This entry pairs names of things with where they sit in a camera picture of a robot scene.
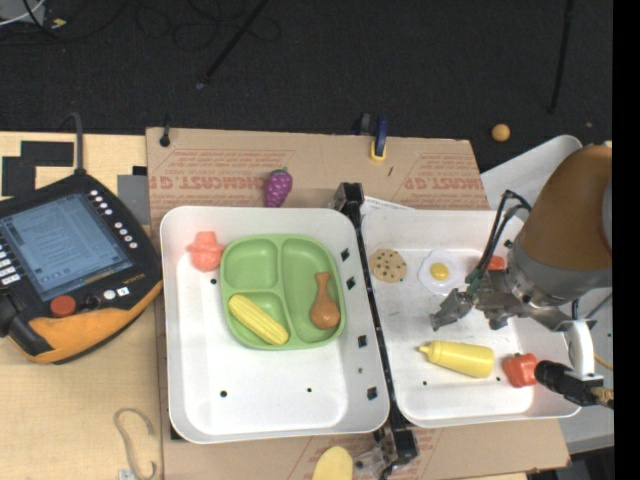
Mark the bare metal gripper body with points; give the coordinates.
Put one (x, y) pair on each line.
(500, 295)

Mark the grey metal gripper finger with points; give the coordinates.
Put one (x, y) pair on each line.
(440, 318)
(461, 302)

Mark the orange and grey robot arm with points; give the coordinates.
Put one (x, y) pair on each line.
(565, 218)

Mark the small red toy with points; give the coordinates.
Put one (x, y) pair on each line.
(496, 263)

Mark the white fried egg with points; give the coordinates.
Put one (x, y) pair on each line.
(440, 270)

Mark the yellow mustard bottle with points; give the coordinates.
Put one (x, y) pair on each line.
(462, 359)

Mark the thin black rod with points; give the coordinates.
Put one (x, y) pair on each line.
(376, 308)

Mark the tan chocolate chip cookie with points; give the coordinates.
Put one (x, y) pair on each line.
(388, 265)

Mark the orange bell pepper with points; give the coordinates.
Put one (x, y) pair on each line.
(519, 369)

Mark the white plastic tray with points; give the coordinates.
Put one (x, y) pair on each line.
(450, 403)
(260, 388)

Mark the brown chicken drumstick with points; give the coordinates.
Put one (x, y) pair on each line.
(325, 310)

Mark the white paper sheet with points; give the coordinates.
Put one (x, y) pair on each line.
(385, 204)

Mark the orange ball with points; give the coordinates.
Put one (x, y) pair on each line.
(500, 132)

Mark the yellow corn cob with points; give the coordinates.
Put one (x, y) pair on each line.
(257, 319)

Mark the brown cardboard board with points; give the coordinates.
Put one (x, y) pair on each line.
(320, 168)

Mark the green divided plate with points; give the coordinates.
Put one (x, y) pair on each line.
(250, 268)

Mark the purple grapes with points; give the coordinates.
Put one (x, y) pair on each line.
(277, 188)

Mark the tan rubber band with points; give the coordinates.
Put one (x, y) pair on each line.
(131, 438)

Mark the black cylinder on white bracket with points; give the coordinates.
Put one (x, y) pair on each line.
(580, 348)

